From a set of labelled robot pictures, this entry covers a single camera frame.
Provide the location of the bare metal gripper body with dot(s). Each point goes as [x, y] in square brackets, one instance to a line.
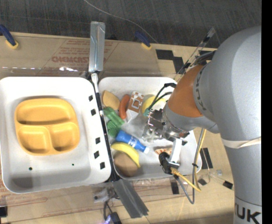
[158, 125]

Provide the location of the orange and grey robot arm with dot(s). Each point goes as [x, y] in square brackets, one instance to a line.
[234, 97]

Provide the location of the yellow toy lemon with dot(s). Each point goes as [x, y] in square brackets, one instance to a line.
[150, 102]

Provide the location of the pink and orange packet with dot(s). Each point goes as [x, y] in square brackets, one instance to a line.
[162, 150]

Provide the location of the brown and white carton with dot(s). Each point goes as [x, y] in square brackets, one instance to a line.
[134, 106]

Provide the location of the blue bottle white cap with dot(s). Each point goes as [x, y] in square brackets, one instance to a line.
[126, 139]

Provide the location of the yellow banana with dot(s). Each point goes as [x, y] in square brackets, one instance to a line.
[129, 149]

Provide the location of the orange toy sausage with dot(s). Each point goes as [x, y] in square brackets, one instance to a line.
[123, 106]

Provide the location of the white plastic tray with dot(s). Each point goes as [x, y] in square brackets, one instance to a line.
[84, 171]
[150, 167]

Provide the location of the green toy vegetable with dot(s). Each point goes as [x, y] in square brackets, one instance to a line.
[113, 118]

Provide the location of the brown toy potato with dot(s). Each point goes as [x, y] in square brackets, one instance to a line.
[125, 165]

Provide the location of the tan toy bread slice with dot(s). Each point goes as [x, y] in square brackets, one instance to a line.
[110, 100]

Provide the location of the yellow divided plate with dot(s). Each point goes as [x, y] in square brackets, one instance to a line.
[45, 111]

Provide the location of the brown cardboard board red print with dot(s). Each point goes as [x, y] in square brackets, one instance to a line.
[45, 52]

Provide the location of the black cylinder on white bracket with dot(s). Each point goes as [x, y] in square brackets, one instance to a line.
[176, 151]

